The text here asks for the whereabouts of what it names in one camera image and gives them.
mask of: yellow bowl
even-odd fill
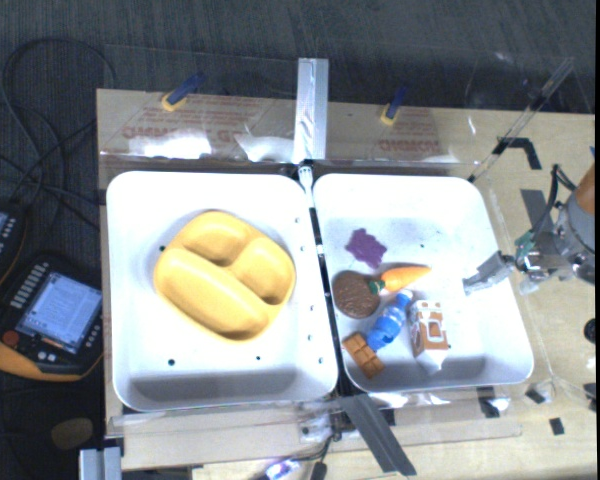
[[[291,297],[296,272],[271,238],[225,212],[191,220],[153,271],[158,294],[203,330],[230,341],[264,332]]]

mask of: milk carton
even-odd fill
[[[442,304],[430,300],[414,302],[409,308],[408,325],[416,361],[429,375],[440,371],[449,352]]]

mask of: blue clamp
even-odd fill
[[[387,103],[387,105],[384,107],[382,110],[382,115],[380,116],[380,120],[384,124],[392,125],[395,122],[398,115],[398,110],[400,109],[400,105],[402,105],[402,101],[404,100],[406,94],[407,86],[403,85],[393,95],[391,102]]]
[[[176,89],[162,97],[162,107],[173,112],[175,109],[184,104],[187,100],[187,94],[194,92],[206,80],[206,76],[199,71],[193,76],[187,78]]]

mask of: dark floor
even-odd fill
[[[50,37],[62,40],[32,43]],[[594,113],[595,46],[596,0],[0,0],[0,197],[35,203],[20,264],[53,250],[99,269],[93,120],[95,88],[112,86],[105,60],[116,87],[155,89],[161,71],[141,65],[139,48],[322,57],[335,100],[381,103],[407,79],[416,90],[405,104],[522,110],[533,94],[518,89],[570,58],[547,109]],[[517,89],[493,82],[503,72]],[[34,173],[89,201],[17,186],[36,148],[57,141]],[[78,449],[59,450],[51,429],[89,418],[94,436],[80,447],[99,446],[101,386],[100,368],[69,385],[0,372],[0,480],[77,478]]]

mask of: blue bottle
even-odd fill
[[[412,300],[411,290],[401,290],[396,294],[395,300],[382,310],[373,328],[367,333],[367,345],[371,350],[377,352],[400,334],[407,321],[407,306]]]

